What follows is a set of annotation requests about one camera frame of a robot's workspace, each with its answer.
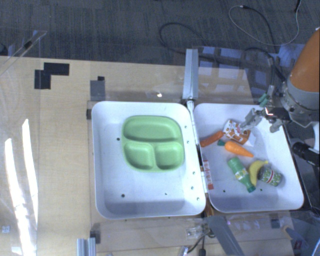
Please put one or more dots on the green and white can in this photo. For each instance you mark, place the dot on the green and white can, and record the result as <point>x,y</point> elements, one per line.
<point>271,176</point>

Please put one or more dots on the red and white packet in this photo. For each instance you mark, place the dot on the red and white packet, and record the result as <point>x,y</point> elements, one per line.
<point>208,175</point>

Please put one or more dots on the yellow banana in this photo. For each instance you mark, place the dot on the yellow banana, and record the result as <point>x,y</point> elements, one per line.
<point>253,171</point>

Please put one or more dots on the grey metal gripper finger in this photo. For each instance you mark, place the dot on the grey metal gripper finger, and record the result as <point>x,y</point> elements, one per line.
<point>253,118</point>
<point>275,126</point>

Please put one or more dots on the orange carrot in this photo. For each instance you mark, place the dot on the orange carrot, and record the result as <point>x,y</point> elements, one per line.
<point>237,149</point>

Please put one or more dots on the green plastic bottle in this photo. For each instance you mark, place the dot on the green plastic bottle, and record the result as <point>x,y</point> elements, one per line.
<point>240,172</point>

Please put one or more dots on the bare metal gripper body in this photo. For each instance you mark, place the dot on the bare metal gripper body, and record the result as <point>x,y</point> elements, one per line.
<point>278,113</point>

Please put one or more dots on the green divided plate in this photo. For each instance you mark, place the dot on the green divided plate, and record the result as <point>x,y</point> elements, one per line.
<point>152,143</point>

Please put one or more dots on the orange sausage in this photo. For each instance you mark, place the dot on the orange sausage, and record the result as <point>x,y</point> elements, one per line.
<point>211,139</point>

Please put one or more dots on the white plastic tray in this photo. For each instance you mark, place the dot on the white plastic tray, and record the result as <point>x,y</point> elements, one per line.
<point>270,200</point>
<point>150,195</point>

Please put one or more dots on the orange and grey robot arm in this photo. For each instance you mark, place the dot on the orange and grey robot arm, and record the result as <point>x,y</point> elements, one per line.
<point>306,75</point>

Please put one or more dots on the black cylinder on white bracket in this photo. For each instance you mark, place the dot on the black cylinder on white bracket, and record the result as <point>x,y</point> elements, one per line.
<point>304,150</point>

